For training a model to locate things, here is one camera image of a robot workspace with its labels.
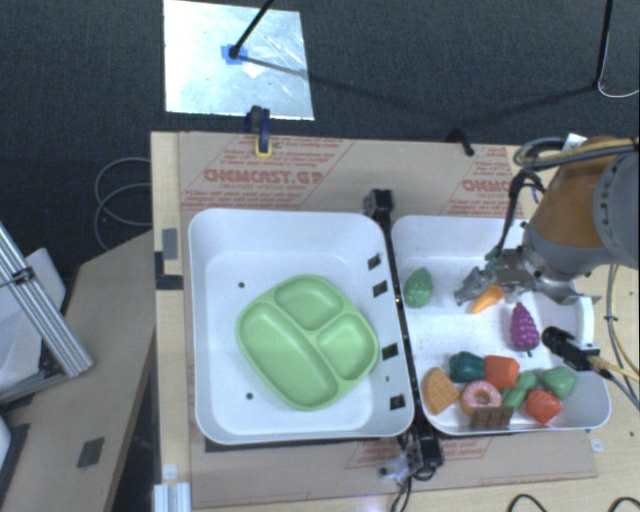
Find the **pink donut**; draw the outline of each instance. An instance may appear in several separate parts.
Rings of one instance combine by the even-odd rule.
[[[500,391],[486,380],[469,382],[460,395],[460,406],[467,416],[472,416],[473,410],[478,407],[500,407],[501,405]]]

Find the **black bracket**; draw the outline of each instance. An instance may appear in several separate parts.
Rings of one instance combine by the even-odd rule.
[[[440,434],[429,423],[429,420],[422,409],[420,399],[420,384],[416,376],[416,369],[413,364],[413,351],[411,350],[411,342],[409,340],[409,329],[407,327],[407,319],[404,313],[404,304],[402,302],[402,293],[400,288],[400,280],[398,278],[398,268],[396,266],[395,252],[393,249],[393,241],[391,239],[391,211],[393,210],[393,193],[391,190],[372,190],[362,202],[362,211],[367,217],[371,217],[382,229],[387,248],[387,257],[389,260],[389,269],[391,271],[391,280],[393,281],[393,292],[395,295],[396,305],[398,308],[398,318],[400,320],[400,330],[402,332],[402,342],[404,352],[407,359],[407,368],[409,370],[409,379],[411,381],[411,392],[413,395],[415,415],[413,419],[413,428],[417,434],[417,440],[420,445],[422,461],[426,467],[436,468],[444,463],[442,448],[440,446]]]
[[[469,132],[467,132],[467,130],[454,128],[453,130],[451,130],[451,133],[447,135],[447,138],[444,139],[444,141],[460,142],[464,147],[464,152],[467,156],[473,156],[476,154],[474,149],[471,147],[471,137],[469,137]]]

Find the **metal clip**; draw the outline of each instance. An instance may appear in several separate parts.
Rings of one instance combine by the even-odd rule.
[[[4,288],[5,286],[9,286],[10,284],[23,284],[27,281],[31,281],[35,277],[35,272],[33,268],[26,267],[22,270],[18,270],[14,274],[11,274],[11,279],[5,281],[4,283],[0,283],[0,288]]]

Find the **toy carrot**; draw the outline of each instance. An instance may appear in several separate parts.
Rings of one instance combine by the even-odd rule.
[[[492,304],[495,304],[504,297],[502,288],[497,284],[492,284],[483,291],[476,300],[476,303],[471,308],[473,314],[480,313],[483,309],[488,308]]]

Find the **white cable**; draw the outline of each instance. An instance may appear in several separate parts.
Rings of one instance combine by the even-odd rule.
[[[121,194],[122,192],[126,192],[127,190],[131,190],[131,189],[135,189],[135,188],[143,188],[143,187],[150,188],[151,184],[150,183],[133,183],[131,185],[125,185],[124,187],[120,187],[119,189],[114,190],[113,192],[111,192],[98,205],[98,208],[96,209],[96,213],[95,213],[95,215],[93,217],[93,233],[94,233],[94,235],[96,237],[96,240],[98,240],[98,243],[100,244],[100,247],[102,247],[102,249],[104,249],[105,251],[109,250],[109,246],[107,246],[107,244],[104,243],[104,240],[102,240],[102,237],[100,236],[100,229],[99,229],[99,223],[98,223],[98,221],[100,220],[100,214],[103,211],[106,211],[106,208],[105,208],[106,204],[109,201],[111,201],[114,197],[116,197],[117,195]]]
[[[105,165],[100,170],[100,172],[98,172],[98,176],[96,176],[96,181],[94,183],[94,192],[95,192],[96,200],[98,201],[98,204],[102,204],[104,202],[102,197],[100,197],[100,191],[99,191],[100,181],[102,180],[102,177],[104,176],[104,174],[107,171],[109,171],[110,169],[113,169],[114,167],[117,167],[118,165],[122,165],[122,164],[126,164],[126,163],[132,163],[132,162],[140,162],[140,163],[151,165],[151,161],[148,158],[142,158],[142,157],[133,156],[133,157],[119,158],[118,160],[114,160],[110,164]],[[117,220],[121,224],[125,224],[127,226],[135,226],[135,227],[141,227],[141,228],[151,227],[151,223],[150,222],[139,222],[139,221],[134,221],[134,220],[130,220],[130,219],[125,219],[124,217],[120,217],[120,216],[116,215],[115,213],[113,213],[108,208],[105,208],[104,206],[102,207],[102,211],[104,213],[106,213],[109,217],[111,217],[112,219]]]
[[[603,96],[611,99],[621,99],[621,98],[630,98],[638,94],[639,89],[636,89],[633,92],[629,92],[626,94],[610,94],[604,90],[604,86],[602,85],[602,77],[604,76],[604,68],[607,63],[607,54],[609,53],[609,34],[607,34],[607,39],[604,43],[604,57],[602,59],[602,71],[600,72],[600,76],[598,77],[598,92]]]

